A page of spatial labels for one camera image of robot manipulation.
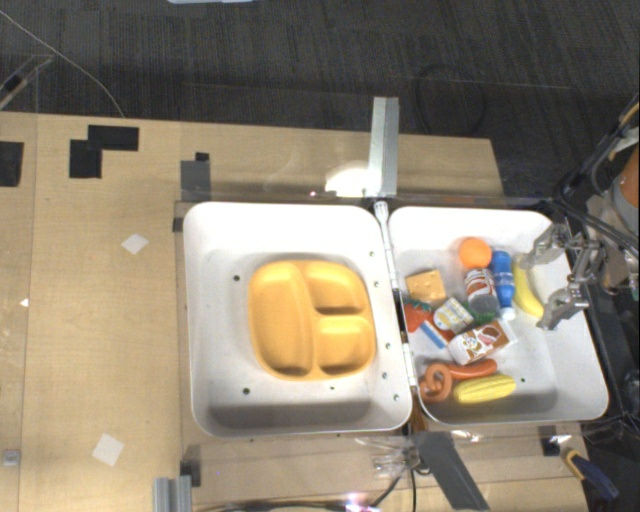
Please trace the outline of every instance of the white paper square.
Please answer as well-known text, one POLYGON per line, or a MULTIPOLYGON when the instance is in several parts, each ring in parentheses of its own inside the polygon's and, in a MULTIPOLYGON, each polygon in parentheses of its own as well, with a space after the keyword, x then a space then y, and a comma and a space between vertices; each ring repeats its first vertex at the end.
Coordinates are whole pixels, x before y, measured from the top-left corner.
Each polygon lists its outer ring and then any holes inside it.
POLYGON ((142 235, 137 233, 131 235, 124 242, 122 242, 122 247, 124 247, 131 254, 138 254, 142 248, 149 243, 142 235))
POLYGON ((118 462, 118 457, 124 448, 124 443, 111 437, 109 434, 102 434, 100 441, 93 450, 93 456, 105 464, 113 467, 118 462))

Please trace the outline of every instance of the table surface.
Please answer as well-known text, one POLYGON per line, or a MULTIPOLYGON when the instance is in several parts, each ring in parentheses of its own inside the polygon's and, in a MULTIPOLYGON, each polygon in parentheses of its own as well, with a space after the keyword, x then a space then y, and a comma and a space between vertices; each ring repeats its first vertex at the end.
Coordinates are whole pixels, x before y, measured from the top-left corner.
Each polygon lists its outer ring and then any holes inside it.
MULTIPOLYGON (((0 449, 22 452, 19 466, 0 468, 2 510, 150 511, 152 482, 177 476, 190 428, 172 232, 180 161, 209 153, 223 192, 322 190, 332 169, 367 160, 369 135, 0 113, 0 140, 25 144, 20 186, 0 188, 0 276, 9 283, 0 290, 0 449), (70 179, 69 141, 86 139, 90 124, 139 127, 139 150, 103 152, 102 179, 70 179), (121 246, 133 234, 149 241, 135 255, 121 246), (114 466, 92 457, 105 433, 124 444, 114 466)), ((404 135, 399 188, 502 193, 488 141, 404 135)), ((585 452, 577 425, 558 428, 585 452)), ((459 449, 493 510, 585 509, 581 484, 559 458, 542 456, 534 427, 478 432, 485 442, 459 449)), ((349 436, 281 443, 210 440, 205 459, 220 479, 194 489, 196 510, 213 494, 238 501, 388 485, 373 474, 371 449, 349 436)), ((418 486, 419 509, 450 510, 433 477, 418 486)), ((403 479, 385 509, 407 510, 407 487, 403 479)))

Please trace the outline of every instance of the brown toy sausage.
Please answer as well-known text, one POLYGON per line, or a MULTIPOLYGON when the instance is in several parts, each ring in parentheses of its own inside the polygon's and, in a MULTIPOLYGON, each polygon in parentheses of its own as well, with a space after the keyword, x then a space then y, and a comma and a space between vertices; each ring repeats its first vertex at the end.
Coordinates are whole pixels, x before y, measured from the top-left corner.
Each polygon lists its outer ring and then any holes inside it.
POLYGON ((424 379, 420 381, 420 398, 426 404, 442 402, 451 393, 453 379, 446 364, 434 363, 424 372, 424 379))
POLYGON ((488 377, 498 369, 498 364, 493 359, 483 359, 475 364, 459 366, 447 364, 451 377, 457 380, 475 379, 476 377, 488 377))

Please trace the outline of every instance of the toy orange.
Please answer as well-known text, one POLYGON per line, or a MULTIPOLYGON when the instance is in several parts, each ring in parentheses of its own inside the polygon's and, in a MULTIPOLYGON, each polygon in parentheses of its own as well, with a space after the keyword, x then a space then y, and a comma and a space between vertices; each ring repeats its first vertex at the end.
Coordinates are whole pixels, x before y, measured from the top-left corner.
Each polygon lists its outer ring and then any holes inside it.
POLYGON ((487 268, 491 263, 491 247, 479 238, 467 238, 458 249, 458 257, 467 268, 487 268))

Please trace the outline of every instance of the gray carpet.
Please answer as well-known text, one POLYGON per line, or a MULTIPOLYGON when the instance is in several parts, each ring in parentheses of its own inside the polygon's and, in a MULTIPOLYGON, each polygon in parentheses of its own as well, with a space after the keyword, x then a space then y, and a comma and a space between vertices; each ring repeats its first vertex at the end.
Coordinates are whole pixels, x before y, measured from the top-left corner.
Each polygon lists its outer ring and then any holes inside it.
MULTIPOLYGON (((638 90, 638 0, 0 0, 127 117, 488 137, 506 191, 543 195, 638 90)), ((48 53, 0 19, 0 79, 48 53)), ((10 109, 116 115, 61 59, 10 109)))

